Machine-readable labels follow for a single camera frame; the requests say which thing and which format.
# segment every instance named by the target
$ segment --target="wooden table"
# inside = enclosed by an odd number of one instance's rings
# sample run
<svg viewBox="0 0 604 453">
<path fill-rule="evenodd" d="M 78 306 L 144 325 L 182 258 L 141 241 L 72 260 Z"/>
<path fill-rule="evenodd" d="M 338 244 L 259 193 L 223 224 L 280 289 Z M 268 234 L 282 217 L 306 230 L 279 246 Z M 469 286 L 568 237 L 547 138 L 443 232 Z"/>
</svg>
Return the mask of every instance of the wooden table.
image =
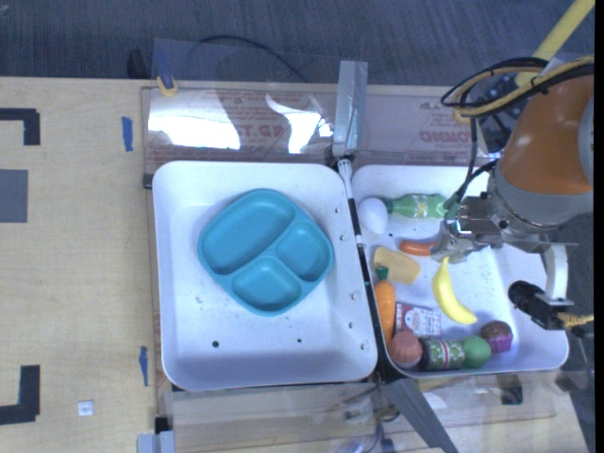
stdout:
<svg viewBox="0 0 604 453">
<path fill-rule="evenodd" d="M 0 426 L 2 451 L 135 451 L 137 435 L 154 429 L 141 99 L 151 85 L 0 78 L 0 108 L 36 109 L 41 119 L 39 145 L 24 145 L 22 122 L 0 121 L 0 169 L 27 170 L 26 223 L 0 223 L 0 406 L 19 404 L 21 367 L 40 366 L 39 414 Z M 132 122 L 131 150 L 123 118 Z M 548 401 L 553 414 L 539 419 L 444 423 L 460 451 L 586 451 L 570 396 L 552 389 Z M 393 433 L 399 451 L 428 449 L 402 429 Z M 328 451 L 328 444 L 258 451 Z"/>
</svg>

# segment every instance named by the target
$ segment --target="toy banana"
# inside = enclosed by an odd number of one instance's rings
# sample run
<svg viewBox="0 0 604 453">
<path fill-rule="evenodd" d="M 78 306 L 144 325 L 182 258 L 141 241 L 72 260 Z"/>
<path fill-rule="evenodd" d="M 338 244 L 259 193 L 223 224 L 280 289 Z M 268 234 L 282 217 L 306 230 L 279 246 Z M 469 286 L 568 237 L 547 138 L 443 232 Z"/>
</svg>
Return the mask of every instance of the toy banana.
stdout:
<svg viewBox="0 0 604 453">
<path fill-rule="evenodd" d="M 449 257 L 444 257 L 441 266 L 432 279 L 432 291 L 443 313 L 460 324 L 474 324 L 478 319 L 455 296 L 448 271 Z"/>
</svg>

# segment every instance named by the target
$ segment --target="blue plastic plate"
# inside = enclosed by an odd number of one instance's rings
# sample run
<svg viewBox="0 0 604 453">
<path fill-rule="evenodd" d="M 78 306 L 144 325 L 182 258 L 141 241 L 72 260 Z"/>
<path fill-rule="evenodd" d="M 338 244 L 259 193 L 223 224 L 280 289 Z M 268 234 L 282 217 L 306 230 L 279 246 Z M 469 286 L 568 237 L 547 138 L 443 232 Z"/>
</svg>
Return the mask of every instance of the blue plastic plate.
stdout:
<svg viewBox="0 0 604 453">
<path fill-rule="evenodd" d="M 248 192 L 216 215 L 199 235 L 197 254 L 227 293 L 267 316 L 303 300 L 333 264 L 323 230 L 270 189 Z"/>
</svg>

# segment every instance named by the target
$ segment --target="clear plastic sheet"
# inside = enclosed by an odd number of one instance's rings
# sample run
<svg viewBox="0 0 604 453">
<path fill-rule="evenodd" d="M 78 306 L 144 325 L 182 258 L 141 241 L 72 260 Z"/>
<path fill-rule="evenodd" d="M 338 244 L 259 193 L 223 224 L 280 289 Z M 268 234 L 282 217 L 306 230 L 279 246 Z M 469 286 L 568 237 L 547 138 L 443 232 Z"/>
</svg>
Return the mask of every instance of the clear plastic sheet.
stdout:
<svg viewBox="0 0 604 453">
<path fill-rule="evenodd" d="M 419 381 L 416 391 L 445 430 L 472 427 L 487 431 L 492 423 L 554 416 L 552 395 L 564 394 L 554 380 L 551 374 L 538 373 L 465 377 Z M 391 395 L 396 386 L 345 383 L 179 391 L 164 394 L 161 406 L 175 432 L 176 451 L 301 443 L 308 451 L 368 451 L 383 438 L 392 439 L 396 451 L 402 451 L 436 441 L 435 430 L 423 439 L 409 434 L 422 412 L 418 405 L 410 405 L 406 411 L 399 409 Z M 457 447 L 469 451 L 470 445 Z"/>
<path fill-rule="evenodd" d="M 324 70 L 325 80 L 305 82 L 309 66 Z M 177 159 L 326 164 L 333 159 L 343 101 L 338 59 L 278 54 L 245 43 L 156 40 L 153 72 L 161 82 L 143 90 L 148 177 Z M 163 89 L 161 83 L 172 87 Z M 361 121 L 351 114 L 347 129 L 346 142 L 354 146 L 338 155 L 352 154 L 357 163 L 468 162 L 469 125 L 440 104 L 446 88 L 362 90 L 361 102 L 351 104 L 352 109 L 362 105 Z M 480 153 L 478 163 L 487 159 Z"/>
</svg>

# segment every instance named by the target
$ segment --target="white tray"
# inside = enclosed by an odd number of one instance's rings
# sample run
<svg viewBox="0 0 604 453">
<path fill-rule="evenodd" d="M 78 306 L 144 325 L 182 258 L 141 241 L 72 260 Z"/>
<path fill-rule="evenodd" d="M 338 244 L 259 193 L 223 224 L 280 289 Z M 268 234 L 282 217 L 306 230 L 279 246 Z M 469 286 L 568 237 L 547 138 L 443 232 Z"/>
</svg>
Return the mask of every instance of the white tray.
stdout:
<svg viewBox="0 0 604 453">
<path fill-rule="evenodd" d="M 257 188 L 284 193 L 323 229 L 334 262 L 285 313 L 238 304 L 204 270 L 197 239 L 228 203 Z M 172 161 L 153 179 L 162 363 L 188 391 L 355 381 L 378 352 L 344 184 L 318 164 Z"/>
<path fill-rule="evenodd" d="M 352 188 L 357 204 L 368 196 L 397 198 L 407 193 L 441 193 L 450 196 L 463 182 L 465 173 L 466 169 L 460 167 L 368 165 L 353 175 Z M 479 195 L 485 191 L 486 180 L 487 174 L 477 177 L 466 195 Z M 382 235 L 361 228 L 369 269 L 373 274 L 372 281 L 375 283 L 378 279 L 371 259 L 379 245 L 397 250 L 402 238 L 420 240 L 436 237 L 439 223 L 436 218 L 410 219 L 393 214 Z M 431 257 L 413 258 L 421 265 L 420 275 L 411 285 L 395 284 L 396 299 L 438 310 L 431 280 L 439 263 Z M 568 340 L 565 332 L 537 326 L 525 313 L 515 309 L 508 298 L 507 290 L 516 280 L 525 280 L 545 288 L 545 268 L 539 255 L 504 245 L 497 250 L 486 248 L 470 254 L 467 262 L 449 265 L 448 269 L 456 296 L 475 313 L 478 321 L 472 326 L 463 326 L 442 314 L 442 337 L 462 339 L 468 334 L 478 334 L 483 324 L 498 319 L 512 327 L 512 350 L 493 354 L 479 369 L 435 372 L 399 369 L 401 373 L 415 378 L 467 376 L 551 370 L 566 362 Z"/>
</svg>

